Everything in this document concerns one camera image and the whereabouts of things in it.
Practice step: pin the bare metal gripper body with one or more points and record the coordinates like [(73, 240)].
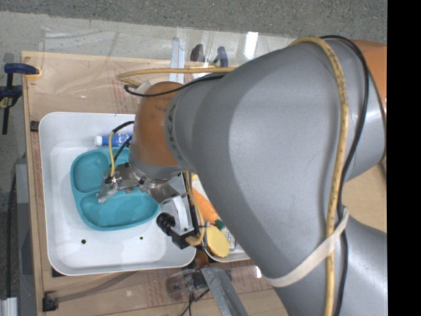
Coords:
[(126, 177)]

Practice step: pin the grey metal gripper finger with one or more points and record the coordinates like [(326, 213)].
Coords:
[(129, 189), (104, 195)]

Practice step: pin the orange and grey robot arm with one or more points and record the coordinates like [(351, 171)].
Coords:
[(263, 150)]

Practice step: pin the blue divided plate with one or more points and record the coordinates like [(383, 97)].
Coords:
[(118, 211)]

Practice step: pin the clear plastic bottle blue label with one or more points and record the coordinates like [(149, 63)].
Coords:
[(107, 140)]

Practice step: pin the white plastic tray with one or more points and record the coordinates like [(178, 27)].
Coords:
[(108, 252), (215, 259)]

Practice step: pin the orange carrot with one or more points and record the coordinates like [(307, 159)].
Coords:
[(205, 206)]

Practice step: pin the yellow round biscuit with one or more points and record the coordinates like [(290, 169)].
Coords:
[(217, 242)]

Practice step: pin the white printed packet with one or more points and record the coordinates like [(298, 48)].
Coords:
[(230, 239)]

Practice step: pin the black cylinder on white bracket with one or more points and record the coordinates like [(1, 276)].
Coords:
[(165, 222)]

